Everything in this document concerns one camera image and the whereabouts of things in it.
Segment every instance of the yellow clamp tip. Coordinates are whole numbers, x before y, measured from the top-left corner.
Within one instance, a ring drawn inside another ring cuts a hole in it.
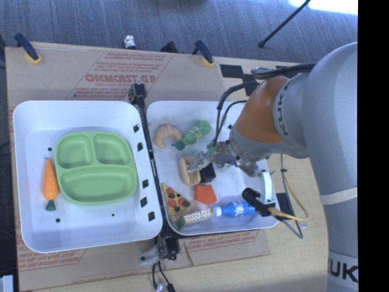
[[[215,61],[213,61],[212,63],[210,63],[204,56],[201,57],[201,60],[202,60],[202,62],[206,65],[206,67],[213,67],[213,65],[215,65]]]
[[[42,60],[42,56],[40,56],[39,54],[37,54],[37,55],[38,55],[38,59],[33,60],[33,58],[30,55],[28,55],[27,52],[24,53],[24,57],[26,57],[27,60],[30,61],[33,64],[39,64],[41,62],[41,60]]]

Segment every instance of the black pole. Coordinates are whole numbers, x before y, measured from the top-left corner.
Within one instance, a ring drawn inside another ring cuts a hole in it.
[[[311,0],[306,0],[296,11],[294,11],[282,24],[280,24],[273,32],[268,35],[264,40],[258,43],[259,47],[264,47],[265,43],[270,40],[282,27],[284,27],[299,11],[301,11]]]

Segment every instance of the blue bottle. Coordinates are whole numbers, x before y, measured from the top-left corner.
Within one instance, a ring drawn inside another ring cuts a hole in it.
[[[232,201],[224,207],[214,207],[212,215],[220,217],[225,215],[228,217],[241,217],[243,215],[252,215],[255,213],[255,208],[249,205],[246,201]]]

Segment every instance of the white tray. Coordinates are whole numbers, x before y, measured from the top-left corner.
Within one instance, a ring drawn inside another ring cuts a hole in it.
[[[229,104],[230,102],[224,103],[222,114]],[[183,134],[200,120],[207,120],[212,127],[211,133],[203,138],[203,140],[197,144],[185,147],[182,151],[174,147],[174,139],[165,140],[165,144],[167,145],[166,149],[159,148],[153,142],[154,157],[160,183],[165,183],[172,187],[177,193],[180,193],[191,202],[194,201],[194,186],[187,186],[181,180],[178,161],[183,156],[196,156],[200,150],[207,151],[207,144],[215,137],[217,105],[217,102],[154,102],[147,109],[147,120],[152,139],[154,139],[157,129],[167,123],[177,127]],[[229,138],[230,130],[228,126],[235,123],[242,108],[242,104],[236,104],[230,108],[227,120],[219,135],[219,141],[225,141]],[[265,160],[259,161],[258,166],[261,170],[268,170]],[[208,184],[212,185],[217,202],[212,205],[206,205],[195,201],[198,210],[223,206],[230,201],[243,200],[241,194],[246,187],[251,187],[260,192],[264,191],[264,183],[261,178],[251,178],[239,168],[231,167],[226,172],[221,172],[216,167],[214,169],[216,178]],[[273,186],[272,198],[273,200],[277,200]],[[203,223],[186,226],[178,230],[176,223],[172,223],[170,218],[168,221],[175,232],[184,236],[270,228],[278,223],[278,220],[274,217],[262,217],[257,214],[238,218],[211,217],[211,219]]]
[[[28,101],[16,107],[13,126],[21,232],[30,249],[48,253],[113,245],[151,239],[160,232],[163,220],[153,171],[139,112],[131,104]],[[124,201],[98,206],[72,203],[60,193],[55,199],[57,210],[46,211],[45,158],[53,162],[59,138],[78,131],[110,131],[124,137],[133,151],[138,188]],[[146,200],[146,205],[141,206],[140,200]]]

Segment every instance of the beige croissant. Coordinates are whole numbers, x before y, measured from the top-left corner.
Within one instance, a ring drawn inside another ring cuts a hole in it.
[[[161,149],[166,149],[164,140],[173,137],[176,141],[179,141],[183,138],[182,133],[176,127],[165,124],[161,125],[154,137],[154,143]]]

